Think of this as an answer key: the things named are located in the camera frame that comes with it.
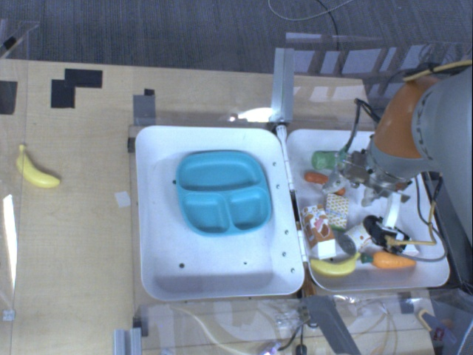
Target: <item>white tray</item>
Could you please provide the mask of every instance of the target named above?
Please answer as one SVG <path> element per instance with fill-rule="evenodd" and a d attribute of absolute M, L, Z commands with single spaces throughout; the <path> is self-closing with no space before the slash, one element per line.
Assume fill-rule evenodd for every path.
<path fill-rule="evenodd" d="M 180 161 L 194 152 L 239 150 L 262 165 L 271 195 L 259 230 L 207 237 L 187 227 L 176 186 Z M 304 280 L 280 143 L 263 129 L 150 126 L 136 140 L 141 277 L 159 300 L 287 295 Z"/>
<path fill-rule="evenodd" d="M 350 151 L 366 149 L 370 142 L 371 134 L 371 132 L 358 132 L 350 147 Z M 305 206 L 324 203 L 321 186 L 304 180 L 305 172 L 312 169 L 310 160 L 313 152 L 318 150 L 339 150 L 345 145 L 349 137 L 350 132 L 340 130 L 300 129 L 289 135 L 287 139 L 287 152 L 296 187 L 299 211 Z M 429 198 L 422 185 L 420 190 L 421 211 L 424 217 L 427 217 L 430 207 Z M 363 198 L 363 192 L 363 186 L 360 186 L 358 189 L 347 188 L 345 196 L 350 199 L 348 227 L 359 224 L 369 214 L 377 216 L 384 216 L 385 214 L 387 199 L 381 198 L 374 201 L 371 206 L 362 207 L 361 199 Z M 427 226 L 421 221 L 417 213 L 415 184 L 412 183 L 404 193 L 411 198 L 401 205 L 396 226 L 406 232 L 412 239 L 430 240 Z M 443 247 L 439 240 L 436 246 L 417 246 L 417 248 L 419 250 L 417 256 L 419 257 L 436 258 L 443 254 Z M 338 245 L 337 255 L 339 257 L 346 257 L 346 254 Z M 402 270 L 382 270 L 370 264 L 358 262 L 355 272 L 347 277 L 329 278 L 315 273 L 312 273 L 312 276 L 317 284 L 328 291 L 345 292 L 438 287 L 448 280 L 449 272 L 449 264 L 445 258 L 435 263 L 418 262 L 416 267 Z"/>

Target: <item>blue plate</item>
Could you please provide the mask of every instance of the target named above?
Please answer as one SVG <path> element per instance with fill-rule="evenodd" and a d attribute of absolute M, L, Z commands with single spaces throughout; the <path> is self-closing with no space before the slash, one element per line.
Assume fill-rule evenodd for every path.
<path fill-rule="evenodd" d="M 244 152 L 189 155 L 177 167 L 176 185 L 184 219 L 200 234 L 246 233 L 271 216 L 265 173 Z"/>

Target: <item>yellow cable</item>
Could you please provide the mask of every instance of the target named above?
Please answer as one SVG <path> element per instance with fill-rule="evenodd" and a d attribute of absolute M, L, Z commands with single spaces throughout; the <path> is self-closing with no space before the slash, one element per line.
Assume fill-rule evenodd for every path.
<path fill-rule="evenodd" d="M 437 240 L 434 237 L 434 230 L 432 220 L 434 218 L 435 207 L 437 203 L 432 201 L 430 203 L 430 211 L 429 211 L 429 234 L 430 234 L 430 241 L 425 240 L 396 240 L 393 237 L 387 235 L 385 237 L 386 244 L 388 246 L 400 246 L 400 245 L 420 245 L 420 246 L 435 246 L 437 244 Z"/>
<path fill-rule="evenodd" d="M 458 61 L 458 62 L 453 62 L 453 63 L 448 63 L 448 64 L 442 64 L 441 66 L 434 67 L 432 70 L 424 70 L 420 71 L 414 75 L 409 75 L 403 78 L 403 81 L 414 81 L 416 79 L 419 79 L 421 76 L 427 76 L 435 72 L 441 72 L 445 70 L 450 70 L 452 68 L 456 67 L 466 67 L 466 66 L 471 66 L 473 64 L 472 61 L 466 60 L 466 61 Z"/>

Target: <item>wooden surface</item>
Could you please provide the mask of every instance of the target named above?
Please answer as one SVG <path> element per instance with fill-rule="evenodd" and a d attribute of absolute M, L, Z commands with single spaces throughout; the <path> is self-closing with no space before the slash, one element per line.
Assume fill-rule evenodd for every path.
<path fill-rule="evenodd" d="M 75 109 L 51 109 L 51 80 L 64 79 L 65 68 L 103 70 L 103 87 L 77 88 Z M 134 314 L 131 209 L 115 199 L 117 192 L 131 193 L 126 144 L 133 95 L 155 90 L 159 124 L 228 124 L 231 113 L 270 106 L 272 75 L 1 61 L 0 80 L 19 82 L 16 113 L 0 116 L 1 197 L 12 193 L 15 198 L 19 242 L 16 319 L 13 332 L 2 324 L 0 338 L 7 341 L 11 335 L 15 355 L 111 354 L 113 331 L 131 328 Z M 296 77 L 295 119 L 349 129 L 354 97 L 366 98 L 360 81 Z M 22 142 L 38 165 L 60 177 L 59 187 L 38 189 L 22 182 L 13 166 Z M 9 283 L 4 246 L 1 251 L 4 291 Z M 235 327 L 242 333 L 253 327 L 252 314 L 240 314 L 241 325 Z M 398 316 L 398 353 L 430 354 L 427 332 L 412 315 Z M 267 339 L 259 335 L 263 328 L 253 328 L 250 342 L 241 337 L 222 347 L 202 329 L 192 317 L 174 323 L 168 354 L 254 354 Z M 383 330 L 363 334 L 358 345 L 374 351 L 372 344 L 384 340 Z M 201 340 L 184 340 L 193 335 Z M 290 333 L 275 329 L 273 335 Z M 311 353 L 330 354 L 320 331 L 307 334 L 307 343 Z M 145 354 L 161 354 L 159 347 L 150 345 Z"/>

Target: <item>table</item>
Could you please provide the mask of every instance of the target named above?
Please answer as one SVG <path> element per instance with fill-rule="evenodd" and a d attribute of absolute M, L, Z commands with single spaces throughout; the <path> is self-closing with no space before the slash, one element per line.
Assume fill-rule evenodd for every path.
<path fill-rule="evenodd" d="M 76 87 L 74 109 L 52 109 L 51 80 L 63 80 L 65 69 L 101 70 L 102 87 Z M 15 113 L 0 115 L 0 187 L 2 198 L 13 197 L 18 229 L 14 295 L 1 248 L 0 300 L 4 311 L 16 315 L 0 327 L 0 352 L 110 354 L 113 331 L 130 328 L 135 314 L 132 214 L 126 200 L 133 96 L 154 90 L 158 124 L 229 126 L 238 124 L 231 120 L 242 112 L 270 106 L 272 75 L 2 60 L 0 80 L 18 83 Z M 350 129 L 350 102 L 364 97 L 356 79 L 296 76 L 294 92 L 293 126 L 321 129 Z M 365 129 L 368 120 L 361 122 Z M 58 188 L 39 189 L 22 180 L 14 166 L 20 143 L 35 163 L 61 178 Z M 429 307 L 426 291 L 413 296 Z M 387 294 L 386 304 L 396 299 Z M 159 337 L 143 339 L 148 348 L 143 353 L 255 354 L 271 338 L 290 336 L 288 326 L 277 325 L 274 317 L 293 304 L 271 298 L 156 303 L 150 312 L 160 318 Z M 388 338 L 387 348 L 430 354 L 427 331 L 394 305 L 396 341 Z M 350 327 L 355 322 L 350 304 L 341 309 Z M 373 317 L 352 327 L 363 353 L 383 345 L 386 337 L 386 326 L 363 332 Z M 328 351 L 320 330 L 305 336 L 312 354 Z"/>

